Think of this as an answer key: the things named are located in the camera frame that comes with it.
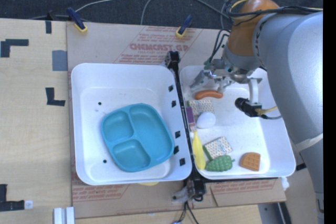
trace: blue clamp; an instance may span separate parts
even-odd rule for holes
[[[71,19],[75,22],[75,27],[81,31],[82,33],[88,30],[88,27],[83,23],[82,19],[79,15],[74,11],[73,8],[67,8],[67,14],[71,17]]]
[[[185,30],[190,27],[191,23],[193,22],[193,17],[191,15],[188,15],[187,19],[184,21],[182,26],[180,26],[176,32],[175,35],[178,38],[182,38],[185,34]]]

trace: wooden surface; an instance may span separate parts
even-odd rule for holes
[[[68,72],[53,71],[52,51],[67,50],[66,23],[0,19],[0,41],[29,39],[0,58],[0,184],[7,200],[32,200],[33,209],[0,212],[0,223],[52,223],[53,209],[71,206]],[[55,88],[47,105],[45,88]],[[257,205],[193,210],[199,223],[260,224]],[[181,212],[77,219],[76,223],[173,223]],[[183,223],[193,223],[188,214]]]

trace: green toy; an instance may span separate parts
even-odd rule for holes
[[[234,159],[231,159],[229,155],[219,156],[212,161],[208,162],[205,166],[205,169],[210,172],[223,172],[228,171],[232,168],[232,162]]]

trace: white tray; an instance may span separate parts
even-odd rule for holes
[[[192,170],[173,74],[163,66],[82,63],[71,73],[76,171],[89,185],[185,179]],[[163,118],[178,152],[147,170],[122,171],[103,141],[103,117],[127,105],[145,103]]]
[[[184,101],[194,100],[190,85],[202,70],[203,66],[188,66],[181,70],[180,81]],[[259,84],[259,102],[263,109],[275,106],[274,99],[268,84],[267,74],[262,69],[257,69],[253,78],[262,78]],[[205,87],[198,89],[217,89],[213,81]],[[198,136],[204,145],[220,136],[225,136],[233,151],[230,156],[235,160],[233,168],[225,172],[208,172],[198,170],[205,178],[218,179],[244,179],[267,178],[291,175],[296,168],[294,154],[284,121],[250,118],[235,107],[238,97],[249,98],[247,84],[233,83],[226,88],[221,99],[210,98],[216,115],[216,124],[210,129],[198,129]],[[275,110],[267,115],[278,116]],[[260,170],[255,172],[239,166],[240,158],[244,153],[257,152],[261,154]]]

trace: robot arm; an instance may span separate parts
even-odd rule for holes
[[[270,0],[248,0],[240,12],[278,8]],[[323,12],[265,13],[244,22],[237,17],[235,23],[222,58],[212,59],[210,78],[248,83],[257,68],[267,71],[288,135],[309,170],[319,222],[324,223]]]

